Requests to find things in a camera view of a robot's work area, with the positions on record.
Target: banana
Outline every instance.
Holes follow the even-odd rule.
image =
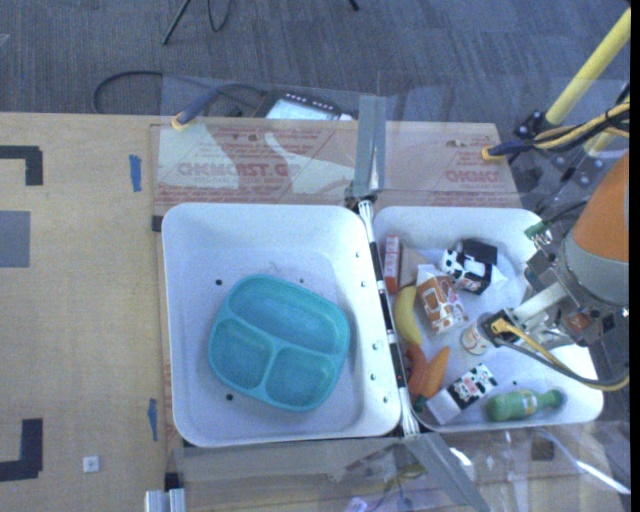
[[[422,345],[422,333],[413,314],[413,305],[418,290],[415,286],[401,288],[393,303],[393,320],[396,331],[402,339],[414,345]]]

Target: electronic device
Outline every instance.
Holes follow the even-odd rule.
[[[253,117],[266,119],[296,119],[336,121],[343,114],[338,105],[326,99],[282,90],[265,96]]]

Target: gray square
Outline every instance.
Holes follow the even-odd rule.
[[[0,210],[0,268],[29,266],[31,212]]]

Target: tripod leg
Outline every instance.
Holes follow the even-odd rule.
[[[184,11],[187,10],[187,6],[189,5],[189,2],[191,2],[191,0],[184,0],[184,2],[182,2],[180,9],[178,9],[178,13],[176,14],[175,18],[173,18],[173,21],[171,22],[171,26],[169,27],[169,30],[167,30],[167,33],[165,34],[164,39],[162,40],[162,44],[167,44],[169,42],[169,38],[171,37],[171,34],[173,34],[173,31],[175,30],[176,25],[180,22],[180,18],[182,18]]]

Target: blue plate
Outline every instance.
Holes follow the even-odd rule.
[[[335,304],[265,274],[238,281],[209,338],[209,363],[228,386],[289,411],[309,411],[335,387],[349,350]]]

